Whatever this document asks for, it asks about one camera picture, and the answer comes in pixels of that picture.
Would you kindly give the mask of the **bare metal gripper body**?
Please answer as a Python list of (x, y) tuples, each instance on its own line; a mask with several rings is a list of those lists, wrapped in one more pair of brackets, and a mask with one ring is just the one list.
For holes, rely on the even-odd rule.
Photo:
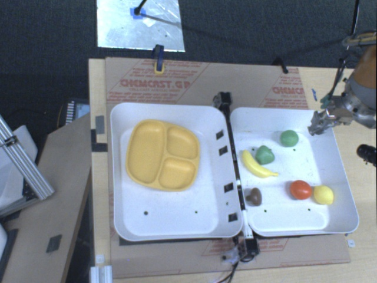
[(336, 125), (350, 125), (352, 121), (376, 129), (376, 111), (353, 95), (333, 96), (329, 109), (336, 116)]

